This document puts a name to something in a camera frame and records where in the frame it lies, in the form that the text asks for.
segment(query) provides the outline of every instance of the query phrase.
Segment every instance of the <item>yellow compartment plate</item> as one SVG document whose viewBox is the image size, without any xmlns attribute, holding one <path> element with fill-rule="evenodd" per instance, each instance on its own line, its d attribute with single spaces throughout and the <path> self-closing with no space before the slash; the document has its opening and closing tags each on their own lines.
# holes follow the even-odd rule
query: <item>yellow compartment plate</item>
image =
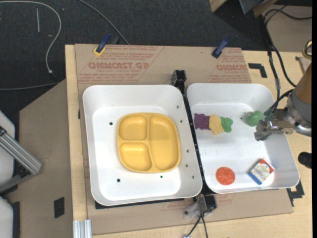
<svg viewBox="0 0 317 238">
<path fill-rule="evenodd" d="M 133 113 L 122 117 L 117 126 L 117 147 L 122 165 L 135 172 L 168 172 L 180 162 L 176 125 L 162 114 Z"/>
</svg>

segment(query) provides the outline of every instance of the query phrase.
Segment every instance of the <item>red disc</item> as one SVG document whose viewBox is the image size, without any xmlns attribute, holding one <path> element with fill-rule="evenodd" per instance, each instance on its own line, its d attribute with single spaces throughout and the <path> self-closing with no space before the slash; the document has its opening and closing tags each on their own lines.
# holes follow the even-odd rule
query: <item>red disc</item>
<svg viewBox="0 0 317 238">
<path fill-rule="evenodd" d="M 234 172 L 227 167 L 218 168 L 216 178 L 222 185 L 230 185 L 235 180 Z"/>
</svg>

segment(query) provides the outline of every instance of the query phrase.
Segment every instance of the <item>black fabric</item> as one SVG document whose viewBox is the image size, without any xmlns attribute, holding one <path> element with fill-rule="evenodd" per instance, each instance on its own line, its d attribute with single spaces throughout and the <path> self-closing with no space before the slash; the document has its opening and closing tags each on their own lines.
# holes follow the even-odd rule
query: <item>black fabric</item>
<svg viewBox="0 0 317 238">
<path fill-rule="evenodd" d="M 60 15 L 62 30 L 49 54 L 57 81 L 65 78 L 64 45 L 100 42 L 106 33 L 117 36 L 97 13 L 76 0 L 43 2 Z M 265 50 L 259 18 L 243 14 L 238 0 L 228 0 L 215 13 L 209 0 L 84 0 L 100 10 L 130 44 L 217 47 L 224 37 L 228 47 Z M 283 0 L 311 6 L 312 0 Z M 37 25 L 40 16 L 40 32 Z M 53 83 L 45 63 L 47 48 L 58 31 L 56 15 L 37 4 L 0 3 L 0 88 Z M 3 92 L 0 110 L 8 117 L 50 87 Z"/>
</svg>

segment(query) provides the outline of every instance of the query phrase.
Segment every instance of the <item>wooden table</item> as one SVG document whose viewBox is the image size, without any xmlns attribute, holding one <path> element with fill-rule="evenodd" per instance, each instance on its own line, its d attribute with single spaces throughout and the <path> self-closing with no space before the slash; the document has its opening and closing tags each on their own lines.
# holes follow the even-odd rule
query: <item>wooden table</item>
<svg viewBox="0 0 317 238">
<path fill-rule="evenodd" d="M 270 70 L 268 56 L 266 52 L 243 51 L 246 63 L 261 63 L 268 78 L 261 78 L 257 69 L 248 69 L 252 83 L 259 83 L 269 88 L 273 96 L 276 96 L 273 74 Z M 296 56 L 300 53 L 281 53 L 289 77 L 297 83 L 301 78 L 302 70 Z M 71 183 L 72 183 L 72 206 L 73 220 L 84 221 L 88 219 L 85 182 L 84 163 L 82 157 L 81 126 L 78 119 L 79 101 L 76 77 L 75 46 L 65 46 L 66 57 L 66 80 L 68 99 L 68 121 L 69 121 L 69 143 L 71 162 Z M 291 85 L 283 76 L 278 64 L 277 56 L 273 56 L 277 74 L 281 81 L 281 93 L 291 89 Z M 286 100 L 281 101 L 280 107 L 284 107 Z M 294 158 L 297 161 L 298 154 L 302 151 L 311 152 L 311 138 L 293 133 L 287 136 Z M 312 231 L 312 171 L 297 161 L 298 170 L 305 195 L 302 199 L 296 199 L 294 212 L 292 214 L 282 214 L 248 219 L 229 220 L 221 222 L 207 223 L 209 237 L 257 237 L 257 238 L 280 238 L 280 237 L 313 237 Z M 181 238 L 187 234 L 192 225 L 182 225 L 169 228 L 157 228 L 141 231 L 122 232 L 114 234 L 97 235 L 98 238 Z M 205 237 L 203 225 L 199 224 L 191 234 L 193 238 Z"/>
</svg>

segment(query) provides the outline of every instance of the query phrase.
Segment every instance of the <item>blue clamp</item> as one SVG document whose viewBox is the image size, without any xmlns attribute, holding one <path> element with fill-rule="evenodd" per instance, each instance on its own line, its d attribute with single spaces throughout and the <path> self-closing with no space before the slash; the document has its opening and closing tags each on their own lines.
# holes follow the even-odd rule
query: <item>blue clamp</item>
<svg viewBox="0 0 317 238">
<path fill-rule="evenodd" d="M 215 57 L 215 58 L 218 58 L 221 55 L 222 50 L 227 46 L 228 43 L 229 43 L 229 39 L 228 38 L 223 38 L 223 40 L 221 41 L 219 47 L 216 48 L 211 55 L 213 57 Z"/>
<path fill-rule="evenodd" d="M 106 49 L 106 44 L 109 41 L 109 39 L 111 38 L 111 34 L 106 34 L 103 39 L 101 40 L 101 42 L 99 43 L 99 45 L 94 49 L 94 54 L 98 57 L 100 57 L 102 55 L 102 53 L 105 51 Z"/>
</svg>

